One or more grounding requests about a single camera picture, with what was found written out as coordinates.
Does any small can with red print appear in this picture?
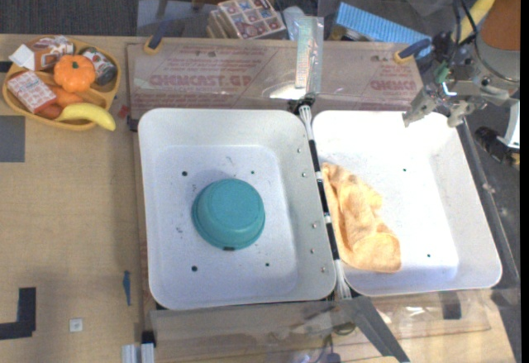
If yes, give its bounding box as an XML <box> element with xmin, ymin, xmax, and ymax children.
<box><xmin>79</xmin><ymin>46</ymin><xmax>118</xmax><ymax>87</ymax></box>

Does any orange cloth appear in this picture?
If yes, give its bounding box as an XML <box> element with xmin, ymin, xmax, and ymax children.
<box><xmin>321</xmin><ymin>161</ymin><xmax>403</xmax><ymax>274</ymax></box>

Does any teal bowl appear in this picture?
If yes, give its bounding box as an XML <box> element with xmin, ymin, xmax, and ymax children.
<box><xmin>190</xmin><ymin>178</ymin><xmax>267</xmax><ymax>251</ymax></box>

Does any orange carrot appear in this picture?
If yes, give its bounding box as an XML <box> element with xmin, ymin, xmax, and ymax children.
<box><xmin>36</xmin><ymin>85</ymin><xmax>84</xmax><ymax>120</ymax></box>

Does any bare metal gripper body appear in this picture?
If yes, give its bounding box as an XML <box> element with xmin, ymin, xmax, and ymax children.
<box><xmin>426</xmin><ymin>57</ymin><xmax>514</xmax><ymax>107</ymax></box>

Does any red and white packet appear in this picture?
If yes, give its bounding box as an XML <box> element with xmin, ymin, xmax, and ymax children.
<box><xmin>6</xmin><ymin>70</ymin><xmax>58</xmax><ymax>115</ymax></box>

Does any white plastic tray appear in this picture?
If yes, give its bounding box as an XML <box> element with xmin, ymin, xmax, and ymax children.
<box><xmin>311</xmin><ymin>109</ymin><xmax>503</xmax><ymax>298</ymax></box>
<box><xmin>136</xmin><ymin>107</ymin><xmax>337</xmax><ymax>311</ymax></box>

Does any black block with thin wires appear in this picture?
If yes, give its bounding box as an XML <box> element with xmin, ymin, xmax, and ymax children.
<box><xmin>288</xmin><ymin>92</ymin><xmax>317</xmax><ymax>112</ymax></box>

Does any printed picture box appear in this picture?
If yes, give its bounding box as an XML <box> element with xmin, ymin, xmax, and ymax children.
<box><xmin>205</xmin><ymin>0</ymin><xmax>288</xmax><ymax>41</ymax></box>

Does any yellow banana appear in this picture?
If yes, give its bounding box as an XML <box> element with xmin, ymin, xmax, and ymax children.
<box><xmin>55</xmin><ymin>102</ymin><xmax>117</xmax><ymax>132</ymax></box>

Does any white and orange carton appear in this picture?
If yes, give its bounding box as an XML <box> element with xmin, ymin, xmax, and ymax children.
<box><xmin>7</xmin><ymin>35</ymin><xmax>76</xmax><ymax>73</ymax></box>

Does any brown cardboard board red print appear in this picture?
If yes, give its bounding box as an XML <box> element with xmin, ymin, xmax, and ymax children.
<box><xmin>125</xmin><ymin>37</ymin><xmax>497</xmax><ymax>351</ymax></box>

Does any yellow divided plate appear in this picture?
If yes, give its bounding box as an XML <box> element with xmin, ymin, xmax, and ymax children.
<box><xmin>1</xmin><ymin>35</ymin><xmax>122</xmax><ymax>132</ymax></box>

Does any orange pumpkin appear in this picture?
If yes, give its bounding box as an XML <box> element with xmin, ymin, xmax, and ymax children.
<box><xmin>53</xmin><ymin>54</ymin><xmax>98</xmax><ymax>93</ymax></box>

